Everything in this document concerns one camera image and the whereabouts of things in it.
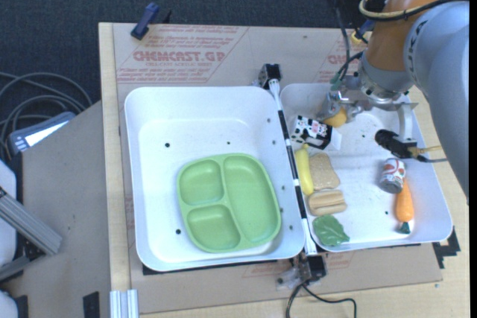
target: green divided plate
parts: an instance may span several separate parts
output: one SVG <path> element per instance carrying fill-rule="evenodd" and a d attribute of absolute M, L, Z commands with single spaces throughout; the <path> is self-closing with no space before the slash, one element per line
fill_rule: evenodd
<path fill-rule="evenodd" d="M 177 176 L 177 195 L 189 237 L 206 252 L 257 247 L 280 230 L 274 187 L 253 156 L 232 153 L 188 163 Z"/>

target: soda can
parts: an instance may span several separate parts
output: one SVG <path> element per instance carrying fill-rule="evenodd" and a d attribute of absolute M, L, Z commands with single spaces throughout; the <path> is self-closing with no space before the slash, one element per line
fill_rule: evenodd
<path fill-rule="evenodd" d="M 402 190 L 404 177 L 404 162 L 396 158 L 386 159 L 379 179 L 379 187 L 390 194 L 398 194 Z"/>

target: black clip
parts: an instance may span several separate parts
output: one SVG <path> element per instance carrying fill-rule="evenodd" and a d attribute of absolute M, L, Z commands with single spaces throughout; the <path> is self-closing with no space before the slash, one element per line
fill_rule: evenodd
<path fill-rule="evenodd" d="M 398 141 L 396 137 L 398 137 L 398 135 L 395 132 L 380 129 L 374 136 L 374 140 L 379 146 L 385 148 L 386 150 L 389 150 L 391 154 L 397 156 L 400 159 L 412 158 L 412 152 L 409 150 L 409 148 L 416 147 L 417 142 L 410 141 L 405 143 Z"/>
<path fill-rule="evenodd" d="M 137 23 L 136 27 L 131 31 L 131 36 L 136 37 L 139 40 L 146 35 L 149 31 L 148 24 L 152 23 L 159 13 L 159 6 L 155 3 L 150 3 L 144 11 L 141 20 Z"/>
<path fill-rule="evenodd" d="M 268 82 L 270 80 L 282 79 L 282 72 L 280 71 L 280 64 L 263 64 L 259 73 L 259 85 L 263 89 L 270 89 Z"/>

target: toy carrot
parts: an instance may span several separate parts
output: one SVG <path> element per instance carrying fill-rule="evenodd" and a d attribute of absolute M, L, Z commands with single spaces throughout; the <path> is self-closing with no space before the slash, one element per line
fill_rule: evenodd
<path fill-rule="evenodd" d="M 414 218 L 414 205 L 406 178 L 402 184 L 401 192 L 396 196 L 396 217 L 397 220 L 402 223 L 399 232 L 405 234 L 411 233 L 409 221 Z"/>

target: toy banana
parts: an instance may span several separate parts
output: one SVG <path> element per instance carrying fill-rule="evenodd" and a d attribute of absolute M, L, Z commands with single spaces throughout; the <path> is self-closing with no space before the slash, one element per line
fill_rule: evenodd
<path fill-rule="evenodd" d="M 303 146 L 295 151 L 295 161 L 297 163 L 298 179 L 300 180 L 301 191 L 309 196 L 313 193 L 313 179 L 310 174 L 310 163 L 308 155 L 308 145 Z"/>

